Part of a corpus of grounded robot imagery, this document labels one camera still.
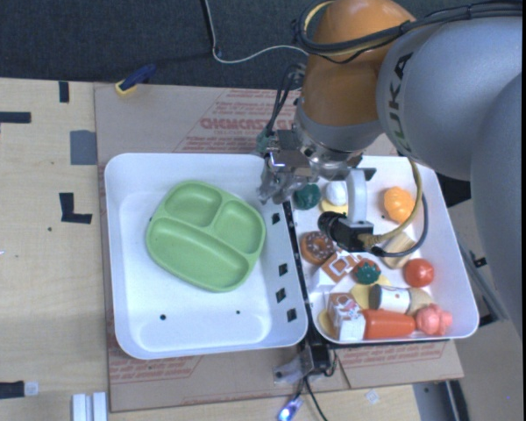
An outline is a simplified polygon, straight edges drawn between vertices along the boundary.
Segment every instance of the pink toy object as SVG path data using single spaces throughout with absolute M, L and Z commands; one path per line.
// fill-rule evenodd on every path
M 452 324 L 452 314 L 437 304 L 429 304 L 415 315 L 417 329 L 427 335 L 444 335 Z

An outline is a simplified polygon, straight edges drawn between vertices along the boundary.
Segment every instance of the green divided plate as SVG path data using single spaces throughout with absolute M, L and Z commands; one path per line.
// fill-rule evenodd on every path
M 231 291 L 252 272 L 265 241 L 261 215 L 248 203 L 206 182 L 173 187 L 146 231 L 152 259 L 202 289 Z

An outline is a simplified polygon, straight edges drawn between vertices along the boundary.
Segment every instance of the white cable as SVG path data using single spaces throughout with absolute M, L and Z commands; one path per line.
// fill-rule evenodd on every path
M 240 62 L 246 62 L 246 61 L 249 61 L 249 60 L 252 60 L 253 58 L 261 55 L 261 54 L 264 54 L 266 52 L 270 52 L 271 50 L 276 50 L 278 48 L 289 48 L 291 50 L 296 50 L 297 52 L 300 52 L 306 56 L 308 56 L 308 54 L 302 50 L 301 48 L 297 47 L 297 46 L 286 46 L 286 45 L 280 45 L 280 46 L 269 46 L 267 48 L 264 48 L 263 50 L 260 50 L 258 51 L 257 53 L 254 53 L 254 54 L 250 54 L 249 56 L 245 57 L 245 58 L 242 58 L 242 59 L 239 59 L 239 60 L 233 60 L 233 61 L 227 61 L 227 60 L 223 60 L 223 59 L 220 59 L 218 58 L 217 56 L 217 52 L 216 52 L 216 49 L 217 49 L 217 36 L 216 36 L 216 33 L 214 31 L 214 24 L 212 23 L 212 14 L 210 13 L 210 7 L 209 7 L 209 0 L 204 0 L 204 3 L 205 3 L 205 7 L 206 7 L 206 10 L 207 10 L 207 15 L 209 17 L 209 24 L 210 24 L 210 31 L 212 33 L 212 39 L 213 39 L 213 43 L 212 43 L 212 57 L 217 60 L 218 62 L 222 63 L 222 64 L 239 64 Z

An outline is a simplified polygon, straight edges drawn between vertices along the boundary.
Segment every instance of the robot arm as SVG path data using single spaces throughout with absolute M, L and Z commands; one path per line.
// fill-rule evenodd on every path
M 414 19 L 390 0 L 323 0 L 297 26 L 310 57 L 292 129 L 261 151 L 259 199 L 345 179 L 386 133 L 400 154 L 471 182 L 481 243 L 522 336 L 522 2 Z

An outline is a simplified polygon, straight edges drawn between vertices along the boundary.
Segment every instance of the orange toy fruit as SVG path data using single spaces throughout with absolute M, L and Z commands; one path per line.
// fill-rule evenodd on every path
M 384 208 L 386 208 L 389 217 L 398 223 L 407 220 L 414 207 L 413 197 L 401 187 L 392 187 L 384 193 Z
M 435 277 L 435 269 L 425 259 L 411 259 L 403 268 L 403 278 L 411 287 L 426 287 Z

